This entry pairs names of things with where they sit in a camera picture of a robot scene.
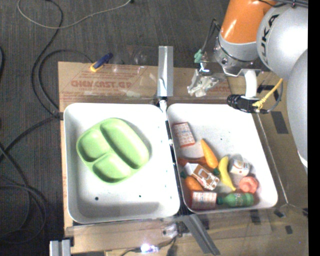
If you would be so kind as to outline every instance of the green bottle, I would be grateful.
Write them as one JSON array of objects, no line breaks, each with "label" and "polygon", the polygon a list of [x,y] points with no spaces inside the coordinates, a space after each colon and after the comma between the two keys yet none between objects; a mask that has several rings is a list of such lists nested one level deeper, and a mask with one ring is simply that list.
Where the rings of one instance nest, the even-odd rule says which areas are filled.
[{"label": "green bottle", "polygon": [[251,193],[230,193],[225,197],[218,196],[216,203],[230,207],[248,207],[254,204],[254,196]]}]

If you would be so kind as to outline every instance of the light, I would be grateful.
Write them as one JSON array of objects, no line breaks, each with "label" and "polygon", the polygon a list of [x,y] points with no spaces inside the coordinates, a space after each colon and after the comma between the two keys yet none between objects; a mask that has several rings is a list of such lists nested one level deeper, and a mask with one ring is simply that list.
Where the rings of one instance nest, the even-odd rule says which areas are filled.
[{"label": "light", "polygon": [[140,250],[141,250],[141,252],[143,254],[145,254],[145,253],[157,253],[157,252],[159,252],[159,247],[144,243],[143,245],[141,245]]}]

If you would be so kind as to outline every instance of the orange toy carrot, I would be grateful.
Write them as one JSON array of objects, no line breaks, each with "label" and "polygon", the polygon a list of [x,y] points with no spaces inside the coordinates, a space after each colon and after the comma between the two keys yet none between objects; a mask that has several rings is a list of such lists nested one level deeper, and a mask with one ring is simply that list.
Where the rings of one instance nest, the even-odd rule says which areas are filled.
[{"label": "orange toy carrot", "polygon": [[211,148],[208,146],[208,144],[201,139],[201,147],[203,150],[203,154],[204,154],[204,158],[206,161],[206,164],[213,169],[213,174],[214,175],[219,175],[220,171],[218,170],[218,159],[216,157],[216,155],[213,153],[213,151],[211,150]]}]

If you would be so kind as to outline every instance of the white cable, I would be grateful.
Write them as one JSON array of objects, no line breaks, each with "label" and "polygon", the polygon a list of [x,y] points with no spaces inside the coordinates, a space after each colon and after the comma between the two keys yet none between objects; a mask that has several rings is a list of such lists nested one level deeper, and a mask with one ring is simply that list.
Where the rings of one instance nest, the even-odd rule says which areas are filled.
[{"label": "white cable", "polygon": [[60,26],[60,27],[58,27],[58,26],[57,26],[57,27],[55,27],[55,26],[46,26],[46,25],[40,24],[40,23],[34,21],[33,19],[29,18],[28,16],[26,16],[26,15],[22,12],[22,10],[20,9],[20,2],[21,2],[21,0],[18,0],[18,2],[17,2],[17,8],[18,8],[20,14],[21,14],[23,17],[25,17],[27,20],[29,20],[30,22],[32,22],[32,23],[34,23],[34,24],[37,24],[38,26],[47,28],[47,29],[58,30],[58,29],[70,28],[70,27],[72,27],[72,26],[74,26],[74,25],[76,25],[76,24],[78,24],[78,23],[86,20],[87,18],[93,17],[94,15],[98,15],[98,14],[102,14],[102,13],[114,11],[114,10],[119,9],[119,8],[121,8],[121,7],[125,7],[127,4],[130,3],[130,1],[131,1],[131,0],[128,0],[128,1],[127,1],[126,3],[124,3],[123,5],[120,5],[120,6],[115,7],[115,8],[98,11],[98,12],[96,12],[96,13],[90,14],[90,15],[88,15],[88,16],[86,16],[86,17],[84,17],[84,18],[82,18],[82,19],[80,19],[80,20],[78,20],[78,21],[76,21],[75,23],[72,23],[72,24],[66,25],[66,26]]}]

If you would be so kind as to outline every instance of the orange robot arm segment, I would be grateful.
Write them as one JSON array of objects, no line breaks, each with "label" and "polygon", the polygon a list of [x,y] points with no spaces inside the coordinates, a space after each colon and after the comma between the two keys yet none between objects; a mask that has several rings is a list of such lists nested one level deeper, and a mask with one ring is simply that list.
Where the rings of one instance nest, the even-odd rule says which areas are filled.
[{"label": "orange robot arm segment", "polygon": [[261,20],[275,4],[276,1],[271,0],[230,0],[221,36],[234,44],[255,42]]}]

